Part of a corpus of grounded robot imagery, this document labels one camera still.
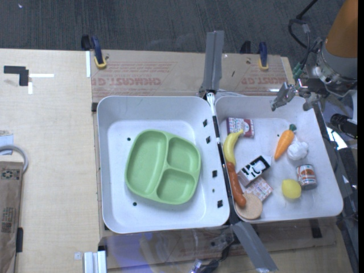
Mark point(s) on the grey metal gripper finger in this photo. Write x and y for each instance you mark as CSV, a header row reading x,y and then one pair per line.
x,y
284,95
312,101

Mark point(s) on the green divided plate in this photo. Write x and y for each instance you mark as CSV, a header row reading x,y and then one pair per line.
x,y
148,163

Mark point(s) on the orange-red sausage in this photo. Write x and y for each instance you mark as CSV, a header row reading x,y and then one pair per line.
x,y
236,185

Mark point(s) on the black and white carton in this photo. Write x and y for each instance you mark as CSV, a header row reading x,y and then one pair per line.
x,y
253,169

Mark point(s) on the yellow lemon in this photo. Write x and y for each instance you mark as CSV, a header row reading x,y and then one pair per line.
x,y
291,189

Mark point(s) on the white garlic bulb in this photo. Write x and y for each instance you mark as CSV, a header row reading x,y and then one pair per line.
x,y
298,151

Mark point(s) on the black cylinder on white bracket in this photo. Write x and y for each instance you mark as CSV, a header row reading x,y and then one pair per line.
x,y
342,124

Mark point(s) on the white plastic tray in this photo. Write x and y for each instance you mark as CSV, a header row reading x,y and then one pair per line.
x,y
119,209
284,209

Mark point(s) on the brown paper bag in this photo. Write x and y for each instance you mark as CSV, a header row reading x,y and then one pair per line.
x,y
10,209

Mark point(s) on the red and white packet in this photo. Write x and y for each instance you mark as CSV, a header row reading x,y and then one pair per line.
x,y
241,125

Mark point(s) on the round tan biscuit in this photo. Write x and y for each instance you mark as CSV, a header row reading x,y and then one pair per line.
x,y
251,209

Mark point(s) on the orange carrot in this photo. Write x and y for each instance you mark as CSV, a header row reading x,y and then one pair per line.
x,y
284,142

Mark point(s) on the brown cardboard board, red print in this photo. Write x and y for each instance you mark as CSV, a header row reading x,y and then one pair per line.
x,y
159,78

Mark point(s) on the orange and white can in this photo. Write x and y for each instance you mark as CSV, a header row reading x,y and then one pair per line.
x,y
307,176

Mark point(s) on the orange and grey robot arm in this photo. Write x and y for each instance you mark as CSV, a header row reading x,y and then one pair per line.
x,y
342,30

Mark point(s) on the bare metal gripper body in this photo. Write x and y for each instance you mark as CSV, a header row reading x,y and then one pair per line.
x,y
327,82

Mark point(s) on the yellow banana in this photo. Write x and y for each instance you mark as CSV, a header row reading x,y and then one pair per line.
x,y
229,146

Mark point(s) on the pink and white packet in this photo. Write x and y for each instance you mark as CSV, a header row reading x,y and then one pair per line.
x,y
263,190

